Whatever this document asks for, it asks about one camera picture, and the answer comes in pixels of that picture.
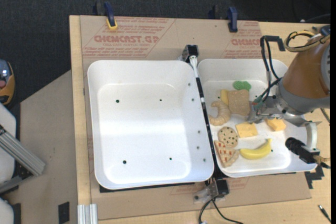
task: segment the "toy pizza slice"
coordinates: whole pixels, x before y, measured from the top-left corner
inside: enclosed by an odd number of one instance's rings
[[[220,141],[214,141],[214,143],[223,167],[231,166],[238,159],[239,151],[233,148],[227,148],[225,144]]]

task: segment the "wooden table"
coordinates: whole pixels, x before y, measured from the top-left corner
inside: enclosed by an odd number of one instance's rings
[[[73,84],[73,105],[75,117],[75,140],[76,140],[76,163],[77,163],[77,190],[78,203],[88,205],[91,203],[86,113],[85,100],[83,96],[83,69],[81,52],[81,29],[80,16],[70,16],[70,42],[72,60],[72,84]],[[296,30],[310,29],[313,25],[289,24],[289,23],[260,23],[263,35],[276,35],[285,39],[289,33]],[[299,38],[294,40],[293,45],[300,42]],[[295,56],[289,52],[276,53],[272,56],[289,65]],[[318,148],[323,156],[330,156],[330,126],[319,110],[306,116],[307,120],[321,121],[318,125]],[[251,205],[243,207],[230,207],[223,209],[223,214],[230,219],[236,219],[243,223],[328,223],[318,208],[322,205],[331,216],[331,173],[324,169],[322,180],[313,182],[311,199],[277,202],[272,204]],[[99,223],[198,223],[198,211],[187,211],[172,214],[152,215],[135,218],[111,219]],[[225,223],[215,209],[206,210],[203,219],[209,224]]]

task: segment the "yellow banana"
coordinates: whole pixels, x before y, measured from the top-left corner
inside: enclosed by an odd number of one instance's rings
[[[261,159],[266,157],[271,152],[271,142],[272,139],[267,139],[266,143],[261,145],[260,147],[250,150],[248,148],[240,149],[240,154],[246,159]]]

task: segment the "black and yellow tool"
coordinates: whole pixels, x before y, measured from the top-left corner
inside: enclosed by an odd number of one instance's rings
[[[0,59],[0,102],[9,105],[15,92],[15,78],[11,64]]]

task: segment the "shrimp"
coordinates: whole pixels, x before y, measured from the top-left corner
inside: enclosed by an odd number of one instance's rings
[[[215,101],[211,104],[211,106],[214,108],[218,108],[218,115],[216,118],[208,115],[210,124],[214,126],[219,126],[229,121],[229,119],[231,118],[231,111],[223,101]]]

